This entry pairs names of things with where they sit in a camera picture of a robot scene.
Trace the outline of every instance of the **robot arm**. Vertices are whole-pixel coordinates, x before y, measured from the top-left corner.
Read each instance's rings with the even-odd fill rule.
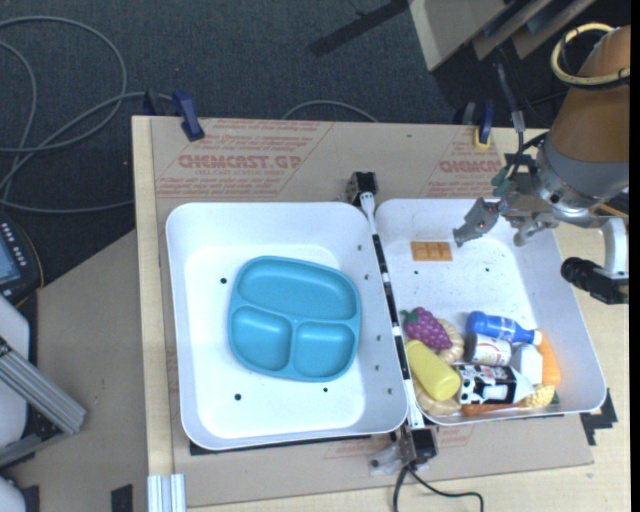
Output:
[[[558,64],[562,46],[582,32],[605,35],[575,76]],[[521,145],[508,172],[496,176],[498,201],[480,198],[454,229],[458,246],[489,231],[502,216],[518,231],[522,246],[544,229],[568,222],[601,228],[606,241],[604,267],[569,258],[561,270],[565,279],[608,304],[629,301],[624,272],[627,241],[625,220],[596,210],[629,186],[631,27],[602,24],[578,27],[558,42],[551,56],[554,74],[571,88],[548,133]],[[522,153],[538,147],[536,161],[522,172]]]

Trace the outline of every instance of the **yellow bottle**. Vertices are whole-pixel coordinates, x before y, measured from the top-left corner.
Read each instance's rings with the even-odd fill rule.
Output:
[[[409,367],[431,398],[447,400],[460,389],[460,375],[442,361],[433,350],[420,340],[410,340],[405,345]]]

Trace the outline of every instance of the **screen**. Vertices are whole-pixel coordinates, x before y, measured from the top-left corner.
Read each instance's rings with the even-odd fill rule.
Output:
[[[20,277],[15,262],[11,258],[9,248],[0,239],[0,284],[12,281]]]

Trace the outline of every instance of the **blue plate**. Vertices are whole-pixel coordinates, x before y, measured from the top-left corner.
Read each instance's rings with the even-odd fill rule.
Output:
[[[229,344],[257,372],[325,382],[346,372],[360,340],[358,290],[343,273],[308,261],[262,256],[238,272]]]

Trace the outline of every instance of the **black floor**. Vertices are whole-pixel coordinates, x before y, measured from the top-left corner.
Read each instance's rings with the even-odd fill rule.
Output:
[[[492,99],[495,124],[509,126],[494,63],[479,62],[471,46],[428,72],[404,0],[292,0],[111,2],[5,1],[0,42],[30,64],[37,82],[37,112],[25,147],[41,145],[76,116],[126,92],[185,88],[203,117],[281,118],[309,100],[333,100],[393,123],[452,123],[467,102]],[[104,34],[114,52],[86,28],[62,22],[9,20],[53,16],[84,23]],[[630,0],[599,0],[572,22],[626,25]],[[512,85],[531,102],[562,88],[548,59],[555,40],[520,61],[504,45]],[[21,145],[30,115],[32,87],[20,58],[0,45],[0,147]],[[531,127],[553,119],[557,101],[536,103]],[[55,138],[82,135],[104,119],[107,108]],[[93,208],[133,198],[129,118],[142,113],[139,97],[123,102],[113,119],[70,147],[21,154],[7,194],[6,214],[18,221],[40,255],[46,282],[78,265],[134,228],[132,205],[95,213]],[[364,121],[349,110],[314,106],[297,119]],[[16,169],[14,154],[0,153],[0,181]]]

